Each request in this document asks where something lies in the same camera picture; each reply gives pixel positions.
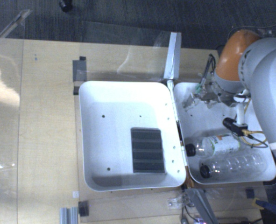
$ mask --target black fabric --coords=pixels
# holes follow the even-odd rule
[[[27,39],[78,42],[83,21],[92,21],[180,31],[183,47],[203,49],[225,44],[232,28],[276,24],[276,0],[73,0],[69,13],[61,11],[59,1],[0,0],[0,16],[5,10],[33,10]],[[276,32],[276,26],[270,29]]]

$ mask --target bottle cap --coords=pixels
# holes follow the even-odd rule
[[[186,155],[192,157],[196,155],[196,148],[193,144],[187,144],[185,146]]]
[[[212,176],[211,171],[207,165],[202,165],[200,167],[200,174],[203,178],[210,178]]]

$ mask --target wooden table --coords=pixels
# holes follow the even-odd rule
[[[87,64],[96,70],[114,72],[127,59],[135,66],[140,65],[143,72],[143,64],[147,64],[149,58],[163,65],[166,51],[167,48],[25,40],[18,146],[19,224],[57,224],[60,208],[78,205],[72,60],[86,56]],[[198,80],[209,53],[217,56],[216,51],[182,49],[181,76]],[[260,212],[248,209],[221,211],[216,215],[255,220]],[[101,223],[177,224],[180,217],[174,214]]]

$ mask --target clear plastic bottle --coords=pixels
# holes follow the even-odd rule
[[[203,178],[226,178],[231,175],[245,173],[260,173],[266,168],[266,163],[259,154],[215,156],[199,162],[200,174]]]
[[[197,155],[200,158],[209,158],[217,154],[234,153],[240,150],[241,146],[241,142],[228,133],[205,137],[196,146],[187,144],[185,150],[188,157]]]

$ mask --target black connector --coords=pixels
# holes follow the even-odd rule
[[[238,125],[235,122],[235,120],[232,118],[225,118],[223,120],[223,125],[238,137],[245,136],[244,133],[242,132],[242,130],[248,129],[248,125],[246,125],[246,124]]]

